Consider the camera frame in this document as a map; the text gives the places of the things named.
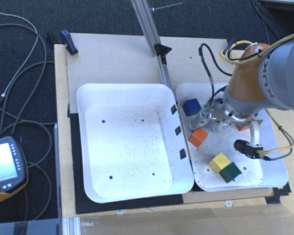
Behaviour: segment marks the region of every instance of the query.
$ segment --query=black bracket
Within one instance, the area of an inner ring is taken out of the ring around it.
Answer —
[[[265,197],[267,204],[280,204],[280,196],[289,196],[291,188],[289,182],[283,188],[273,188],[273,196]]]
[[[161,44],[155,44],[154,46],[157,56],[161,57],[161,62],[167,65],[166,55],[172,50],[170,47],[166,47]]]

